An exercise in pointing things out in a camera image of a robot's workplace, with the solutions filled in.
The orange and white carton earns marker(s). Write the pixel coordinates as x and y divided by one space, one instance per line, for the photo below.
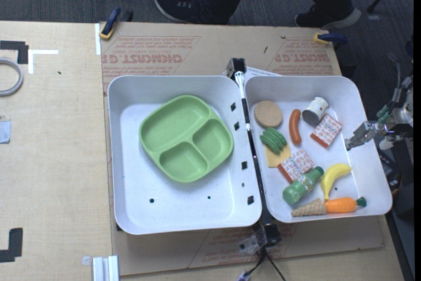
326 130
297 164

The tan round biscuit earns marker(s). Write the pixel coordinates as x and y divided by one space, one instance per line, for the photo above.
268 113

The yellow cheese slice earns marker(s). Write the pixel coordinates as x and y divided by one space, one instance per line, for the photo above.
272 159

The brown cardboard board red print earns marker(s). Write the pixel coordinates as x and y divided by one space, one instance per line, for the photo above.
204 49

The green divided plate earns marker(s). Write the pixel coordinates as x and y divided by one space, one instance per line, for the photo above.
174 123

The green pea pods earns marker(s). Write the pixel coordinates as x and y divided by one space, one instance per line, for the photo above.
273 139

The orange carrot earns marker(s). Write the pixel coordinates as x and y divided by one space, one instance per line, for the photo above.
342 205

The white small can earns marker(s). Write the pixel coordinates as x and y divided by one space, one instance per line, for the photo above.
316 108

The tan waffle cone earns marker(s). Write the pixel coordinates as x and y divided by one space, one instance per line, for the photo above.
312 209

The thin black and white rod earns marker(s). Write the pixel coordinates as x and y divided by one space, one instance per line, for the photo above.
252 144

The white tape roll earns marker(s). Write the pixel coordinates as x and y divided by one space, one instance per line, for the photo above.
19 82

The white paper sheet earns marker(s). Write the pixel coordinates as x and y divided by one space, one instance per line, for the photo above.
260 71

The green bottle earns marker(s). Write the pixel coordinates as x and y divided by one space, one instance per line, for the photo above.
299 189

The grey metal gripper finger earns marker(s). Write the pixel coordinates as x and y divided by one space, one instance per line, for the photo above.
361 133

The orange sausage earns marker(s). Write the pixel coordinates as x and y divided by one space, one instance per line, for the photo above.
295 126

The white plastic tray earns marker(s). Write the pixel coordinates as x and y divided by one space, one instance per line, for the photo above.
358 98
138 200

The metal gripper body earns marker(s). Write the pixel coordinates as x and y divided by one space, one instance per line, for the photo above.
403 123

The yellow banana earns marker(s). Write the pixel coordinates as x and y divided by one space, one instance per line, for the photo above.
330 176

